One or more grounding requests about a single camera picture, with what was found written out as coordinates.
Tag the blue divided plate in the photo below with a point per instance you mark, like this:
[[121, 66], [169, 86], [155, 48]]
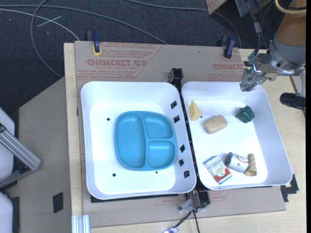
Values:
[[131, 139]]

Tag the green bell pepper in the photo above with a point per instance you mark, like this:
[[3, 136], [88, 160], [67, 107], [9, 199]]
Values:
[[245, 115]]

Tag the beige bread loaf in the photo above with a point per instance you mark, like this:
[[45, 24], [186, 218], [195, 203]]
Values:
[[215, 124]]

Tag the white plastic tray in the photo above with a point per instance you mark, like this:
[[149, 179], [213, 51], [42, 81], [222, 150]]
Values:
[[102, 135], [243, 139]]

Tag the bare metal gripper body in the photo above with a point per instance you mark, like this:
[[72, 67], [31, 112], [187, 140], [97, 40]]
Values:
[[267, 65]]

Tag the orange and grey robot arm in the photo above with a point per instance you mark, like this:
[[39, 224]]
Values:
[[291, 25]]

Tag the yellow cheese wedge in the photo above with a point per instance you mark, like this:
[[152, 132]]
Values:
[[194, 112]]

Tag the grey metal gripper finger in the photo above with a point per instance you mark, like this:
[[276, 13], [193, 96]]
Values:
[[259, 79], [246, 80]]

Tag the black cylinder on white bracket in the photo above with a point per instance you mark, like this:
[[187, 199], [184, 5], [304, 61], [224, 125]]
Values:
[[290, 101]]

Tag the beige ice cream cone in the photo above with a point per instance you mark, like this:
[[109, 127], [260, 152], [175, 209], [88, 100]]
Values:
[[251, 166]]

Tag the white can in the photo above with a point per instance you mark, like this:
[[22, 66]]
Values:
[[238, 163]]

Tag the red and white carton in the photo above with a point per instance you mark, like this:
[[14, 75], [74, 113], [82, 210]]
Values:
[[218, 171]]

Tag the brown cardboard board, red print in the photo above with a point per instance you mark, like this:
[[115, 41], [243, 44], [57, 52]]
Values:
[[126, 62]]

